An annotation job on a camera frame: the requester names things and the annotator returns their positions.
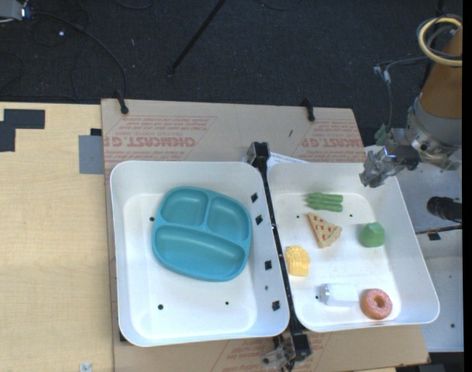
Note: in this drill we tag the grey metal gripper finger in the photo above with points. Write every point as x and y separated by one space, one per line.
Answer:
377 157
375 178

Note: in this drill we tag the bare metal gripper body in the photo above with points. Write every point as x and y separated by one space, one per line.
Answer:
408 155

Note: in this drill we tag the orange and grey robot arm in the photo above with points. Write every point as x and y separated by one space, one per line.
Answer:
443 87

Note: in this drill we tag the green asparagus bundle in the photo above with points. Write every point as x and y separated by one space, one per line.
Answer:
324 202

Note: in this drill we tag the green pear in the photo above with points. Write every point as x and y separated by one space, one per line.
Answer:
372 235

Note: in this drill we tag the tan lattice pie slice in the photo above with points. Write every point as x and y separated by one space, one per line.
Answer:
322 231

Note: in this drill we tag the white plastic tray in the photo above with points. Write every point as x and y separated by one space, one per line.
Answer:
197 316
348 266

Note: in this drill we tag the thin black and white rod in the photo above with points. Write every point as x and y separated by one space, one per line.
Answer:
276 231

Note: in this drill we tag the yellow corn piece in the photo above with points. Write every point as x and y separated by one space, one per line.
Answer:
297 262

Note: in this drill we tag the clear plastic bottle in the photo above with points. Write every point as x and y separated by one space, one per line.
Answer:
340 295

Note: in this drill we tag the orange doughnut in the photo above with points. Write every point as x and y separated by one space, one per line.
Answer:
367 304

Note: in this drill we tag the brown cardboard board red print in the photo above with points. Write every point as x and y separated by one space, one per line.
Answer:
220 134

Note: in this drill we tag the blue divided plate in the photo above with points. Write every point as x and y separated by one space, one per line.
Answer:
200 246

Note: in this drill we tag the black cylinder on white bracket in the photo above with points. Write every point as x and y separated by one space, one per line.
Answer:
446 209

